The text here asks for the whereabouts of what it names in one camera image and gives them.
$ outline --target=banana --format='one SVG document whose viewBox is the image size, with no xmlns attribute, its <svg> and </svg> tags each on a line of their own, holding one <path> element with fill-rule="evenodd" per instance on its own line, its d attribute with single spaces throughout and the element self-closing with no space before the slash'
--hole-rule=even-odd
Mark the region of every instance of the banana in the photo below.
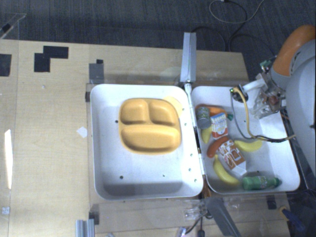
<svg viewBox="0 0 316 237">
<path fill-rule="evenodd" d="M 209 141 L 209 138 L 211 137 L 212 134 L 212 126 L 210 126 L 207 129 L 203 129 L 201 132 L 201 137 L 202 137 L 202 141 L 207 144 Z"/>
<path fill-rule="evenodd" d="M 250 143 L 244 142 L 241 140 L 235 140 L 234 143 L 240 151 L 244 151 L 244 152 L 256 151 L 256 150 L 260 149 L 262 146 L 261 140 L 256 140 L 256 141 L 250 142 Z"/>
<path fill-rule="evenodd" d="M 229 185 L 237 185 L 239 184 L 239 180 L 235 177 L 231 176 L 223 167 L 221 162 L 218 159 L 218 155 L 215 155 L 215 160 L 213 163 L 213 168 L 216 175 L 221 179 L 224 183 Z"/>
</svg>

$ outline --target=yellow divided plate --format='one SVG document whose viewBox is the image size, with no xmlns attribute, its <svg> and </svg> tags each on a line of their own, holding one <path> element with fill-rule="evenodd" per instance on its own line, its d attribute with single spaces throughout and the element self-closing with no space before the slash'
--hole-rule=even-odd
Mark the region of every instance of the yellow divided plate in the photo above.
<svg viewBox="0 0 316 237">
<path fill-rule="evenodd" d="M 119 110 L 118 130 L 122 144 L 134 153 L 166 154 L 181 143 L 177 111 L 162 99 L 124 101 Z"/>
</svg>

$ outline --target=small bottle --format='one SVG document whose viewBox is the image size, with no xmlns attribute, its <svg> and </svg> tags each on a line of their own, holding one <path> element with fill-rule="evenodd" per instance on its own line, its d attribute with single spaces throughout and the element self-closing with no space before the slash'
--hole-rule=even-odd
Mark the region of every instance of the small bottle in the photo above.
<svg viewBox="0 0 316 237">
<path fill-rule="evenodd" d="M 268 179 L 265 176 L 244 177 L 242 186 L 245 190 L 262 190 L 271 186 L 277 187 L 280 185 L 280 180 L 276 177 Z"/>
</svg>

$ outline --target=food package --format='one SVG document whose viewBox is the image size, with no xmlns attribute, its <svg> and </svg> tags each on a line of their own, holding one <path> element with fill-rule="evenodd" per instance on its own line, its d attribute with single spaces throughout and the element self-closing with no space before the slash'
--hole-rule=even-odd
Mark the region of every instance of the food package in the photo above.
<svg viewBox="0 0 316 237">
<path fill-rule="evenodd" d="M 247 173 L 246 161 L 233 140 L 224 142 L 218 149 L 218 156 L 221 161 L 224 161 L 233 174 L 237 177 Z"/>
<path fill-rule="evenodd" d="M 215 140 L 228 135 L 225 113 L 219 113 L 211 117 L 212 135 Z"/>
</svg>

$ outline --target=black square marker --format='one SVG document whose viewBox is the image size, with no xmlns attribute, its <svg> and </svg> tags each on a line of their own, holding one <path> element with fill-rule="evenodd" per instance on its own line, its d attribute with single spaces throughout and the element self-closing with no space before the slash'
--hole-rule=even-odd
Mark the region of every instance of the black square marker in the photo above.
<svg viewBox="0 0 316 237">
<path fill-rule="evenodd" d="M 45 57 L 43 53 L 34 54 L 34 72 L 50 72 L 50 58 Z"/>
<path fill-rule="evenodd" d="M 68 50 L 66 46 L 44 46 L 44 55 L 46 58 L 68 59 Z"/>
<path fill-rule="evenodd" d="M 11 54 L 0 54 L 0 77 L 8 77 L 11 70 Z"/>
</svg>

